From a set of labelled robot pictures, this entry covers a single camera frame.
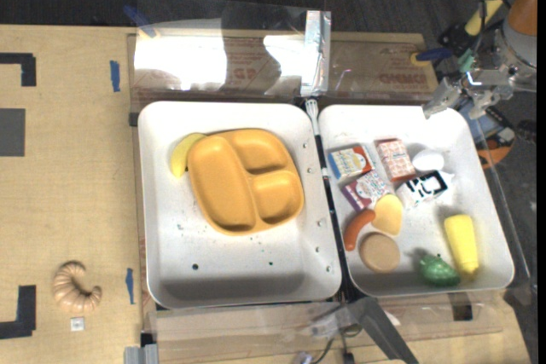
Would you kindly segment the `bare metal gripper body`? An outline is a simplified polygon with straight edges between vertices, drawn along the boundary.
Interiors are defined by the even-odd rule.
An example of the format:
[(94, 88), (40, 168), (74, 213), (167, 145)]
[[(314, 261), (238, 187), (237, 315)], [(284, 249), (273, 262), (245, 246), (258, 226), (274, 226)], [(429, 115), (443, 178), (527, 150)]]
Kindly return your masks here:
[(458, 67), (463, 93), (472, 97), (508, 99), (514, 92), (537, 92), (537, 71), (532, 66), (502, 63), (481, 66), (477, 63)]

